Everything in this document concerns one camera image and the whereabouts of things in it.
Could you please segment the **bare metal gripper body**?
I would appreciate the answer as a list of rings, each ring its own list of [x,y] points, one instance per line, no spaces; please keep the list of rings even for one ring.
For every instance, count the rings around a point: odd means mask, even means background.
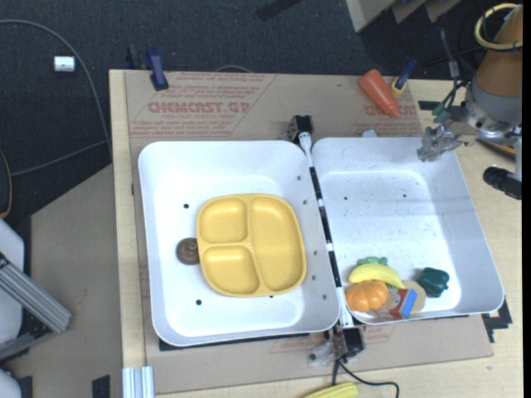
[[[505,123],[475,106],[451,106],[435,109],[434,124],[427,127],[424,137],[458,138],[462,144],[476,139],[493,144],[514,144],[522,136],[521,126]]]

